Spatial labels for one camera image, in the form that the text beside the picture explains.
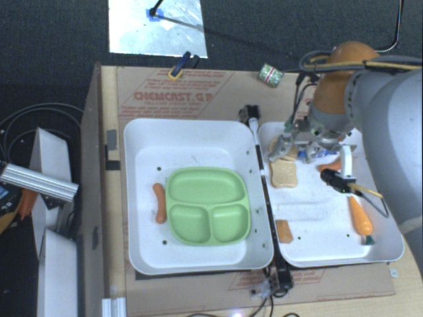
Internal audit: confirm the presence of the orange rectangular biscuit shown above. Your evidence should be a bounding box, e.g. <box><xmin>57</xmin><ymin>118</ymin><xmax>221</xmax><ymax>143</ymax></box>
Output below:
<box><xmin>274</xmin><ymin>219</ymin><xmax>295</xmax><ymax>244</ymax></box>

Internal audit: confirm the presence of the short orange sausage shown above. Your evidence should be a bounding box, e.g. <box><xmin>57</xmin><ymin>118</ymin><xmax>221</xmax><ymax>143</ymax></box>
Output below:
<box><xmin>318</xmin><ymin>159</ymin><xmax>342</xmax><ymax>174</ymax></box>

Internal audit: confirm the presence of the brown cardboard board red print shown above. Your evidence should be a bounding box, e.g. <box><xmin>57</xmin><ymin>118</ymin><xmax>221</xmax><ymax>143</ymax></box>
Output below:
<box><xmin>98</xmin><ymin>65</ymin><xmax>397</xmax><ymax>310</ymax></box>

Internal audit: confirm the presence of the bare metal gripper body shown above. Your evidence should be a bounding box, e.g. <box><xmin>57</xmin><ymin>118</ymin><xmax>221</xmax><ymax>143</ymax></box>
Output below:
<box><xmin>282</xmin><ymin>118</ymin><xmax>346</xmax><ymax>153</ymax></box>

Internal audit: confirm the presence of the tan bread slice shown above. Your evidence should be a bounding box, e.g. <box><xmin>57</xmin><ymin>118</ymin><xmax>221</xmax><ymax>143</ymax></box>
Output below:
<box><xmin>269</xmin><ymin>159</ymin><xmax>299</xmax><ymax>189</ymax></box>

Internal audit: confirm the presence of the blue and white packet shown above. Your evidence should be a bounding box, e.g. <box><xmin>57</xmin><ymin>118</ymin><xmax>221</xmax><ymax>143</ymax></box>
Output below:
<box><xmin>297</xmin><ymin>147</ymin><xmax>338</xmax><ymax>160</ymax></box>

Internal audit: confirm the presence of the orange carrot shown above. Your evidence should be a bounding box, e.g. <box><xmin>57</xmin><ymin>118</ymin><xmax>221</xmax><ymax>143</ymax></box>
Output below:
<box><xmin>349</xmin><ymin>195</ymin><xmax>376</xmax><ymax>246</ymax></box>

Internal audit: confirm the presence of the black cylinder on white bracket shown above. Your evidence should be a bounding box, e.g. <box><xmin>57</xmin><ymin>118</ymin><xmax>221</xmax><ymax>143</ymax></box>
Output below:
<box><xmin>319</xmin><ymin>145</ymin><xmax>358</xmax><ymax>194</ymax></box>

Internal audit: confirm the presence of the white plastic tray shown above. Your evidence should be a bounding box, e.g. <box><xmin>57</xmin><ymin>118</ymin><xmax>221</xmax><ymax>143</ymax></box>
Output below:
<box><xmin>123</xmin><ymin>117</ymin><xmax>275</xmax><ymax>276</ymax></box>
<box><xmin>257</xmin><ymin>121</ymin><xmax>406</xmax><ymax>269</ymax></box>

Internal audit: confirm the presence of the black block with thin wires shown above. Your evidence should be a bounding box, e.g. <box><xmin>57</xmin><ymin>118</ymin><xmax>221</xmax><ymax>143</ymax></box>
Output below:
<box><xmin>274</xmin><ymin>258</ymin><xmax>295</xmax><ymax>292</ymax></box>
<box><xmin>238</xmin><ymin>104</ymin><xmax>262</xmax><ymax>123</ymax></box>

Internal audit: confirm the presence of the thin black and white rod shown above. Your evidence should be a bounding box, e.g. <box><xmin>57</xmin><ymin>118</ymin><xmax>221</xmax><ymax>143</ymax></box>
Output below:
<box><xmin>249</xmin><ymin>117</ymin><xmax>282</xmax><ymax>270</ymax></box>

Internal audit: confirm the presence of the green divided plate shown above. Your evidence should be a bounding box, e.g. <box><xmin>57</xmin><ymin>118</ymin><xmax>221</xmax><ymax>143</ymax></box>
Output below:
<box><xmin>165</xmin><ymin>166</ymin><xmax>252</xmax><ymax>247</ymax></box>

